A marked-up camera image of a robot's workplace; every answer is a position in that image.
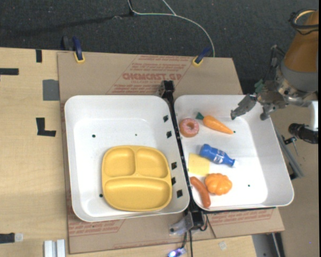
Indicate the white plastic tray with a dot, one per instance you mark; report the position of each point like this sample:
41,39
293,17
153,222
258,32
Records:
96,122
256,154

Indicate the yellow cheese slice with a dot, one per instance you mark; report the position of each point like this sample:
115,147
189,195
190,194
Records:
198,165

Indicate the orange pumpkin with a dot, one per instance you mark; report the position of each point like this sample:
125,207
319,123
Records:
218,184

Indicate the orange sausage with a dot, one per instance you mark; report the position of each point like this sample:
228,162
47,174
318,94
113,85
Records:
202,191

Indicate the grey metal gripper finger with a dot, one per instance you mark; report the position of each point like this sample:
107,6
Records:
243,107
267,112

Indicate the yellow divided plate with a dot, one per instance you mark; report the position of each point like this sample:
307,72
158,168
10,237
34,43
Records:
136,178

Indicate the pink frosted doughnut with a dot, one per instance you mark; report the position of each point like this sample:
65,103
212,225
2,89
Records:
189,127

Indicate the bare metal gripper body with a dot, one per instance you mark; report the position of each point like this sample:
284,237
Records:
281,94

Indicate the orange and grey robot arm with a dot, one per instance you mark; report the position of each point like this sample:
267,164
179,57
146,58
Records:
302,55

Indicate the orange carrot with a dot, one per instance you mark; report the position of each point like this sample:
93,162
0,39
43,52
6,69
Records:
216,124

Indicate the blue bottle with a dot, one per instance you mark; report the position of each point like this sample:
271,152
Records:
216,155

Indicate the black cylinder on white bracket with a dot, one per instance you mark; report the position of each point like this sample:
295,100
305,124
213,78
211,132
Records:
307,128

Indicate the brown cardboard board red print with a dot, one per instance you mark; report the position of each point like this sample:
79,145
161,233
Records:
101,74

